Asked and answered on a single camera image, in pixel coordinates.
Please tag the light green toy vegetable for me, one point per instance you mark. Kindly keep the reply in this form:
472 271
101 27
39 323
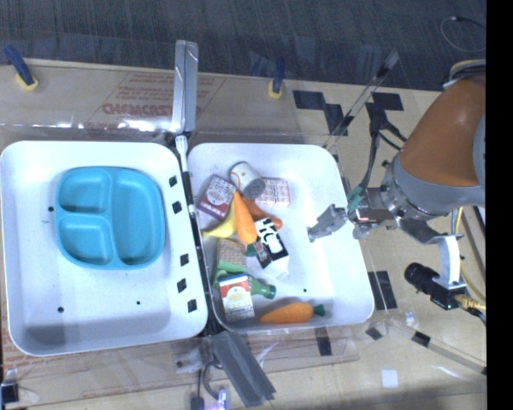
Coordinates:
231 267

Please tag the green bottle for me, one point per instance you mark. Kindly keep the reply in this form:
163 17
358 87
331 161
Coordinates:
263 289

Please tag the tan patterned packet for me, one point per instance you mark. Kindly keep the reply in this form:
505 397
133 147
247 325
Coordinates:
231 251

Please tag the black and white milk carton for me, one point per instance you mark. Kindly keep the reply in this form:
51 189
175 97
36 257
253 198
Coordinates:
275 246

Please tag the yellow banana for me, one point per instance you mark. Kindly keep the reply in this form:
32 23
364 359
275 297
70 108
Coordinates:
223 228

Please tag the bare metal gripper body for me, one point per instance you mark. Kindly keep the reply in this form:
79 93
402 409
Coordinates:
374 207

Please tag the thin black and white rod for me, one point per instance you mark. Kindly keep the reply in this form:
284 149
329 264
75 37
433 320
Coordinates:
183 152

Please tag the brown cardboard board red print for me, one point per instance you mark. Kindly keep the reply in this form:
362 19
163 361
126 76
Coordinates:
248 101

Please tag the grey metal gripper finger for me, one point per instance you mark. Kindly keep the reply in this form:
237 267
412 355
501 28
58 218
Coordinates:
337 212
320 230

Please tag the blue divided plate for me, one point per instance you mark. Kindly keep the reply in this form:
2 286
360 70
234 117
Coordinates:
111 216

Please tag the purple and red carton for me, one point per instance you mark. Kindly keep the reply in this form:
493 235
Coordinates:
216 197

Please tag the orange carrot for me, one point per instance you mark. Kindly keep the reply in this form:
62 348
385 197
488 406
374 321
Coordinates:
288 313
244 220

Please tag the black cylinder on white bracket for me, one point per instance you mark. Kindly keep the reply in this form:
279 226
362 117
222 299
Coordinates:
429 281

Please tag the white can with grey lid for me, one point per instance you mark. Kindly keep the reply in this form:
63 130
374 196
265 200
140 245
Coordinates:
244 177

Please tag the orange sausage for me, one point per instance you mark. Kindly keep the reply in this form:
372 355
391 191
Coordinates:
263 214

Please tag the orange and white carton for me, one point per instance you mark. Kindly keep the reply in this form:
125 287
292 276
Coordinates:
236 299

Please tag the pink and white carton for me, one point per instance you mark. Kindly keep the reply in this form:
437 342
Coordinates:
278 191

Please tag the white plastic tray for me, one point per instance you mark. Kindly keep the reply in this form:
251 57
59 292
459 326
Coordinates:
102 310
325 271

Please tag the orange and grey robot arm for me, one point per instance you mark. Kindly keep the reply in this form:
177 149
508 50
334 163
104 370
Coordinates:
442 143

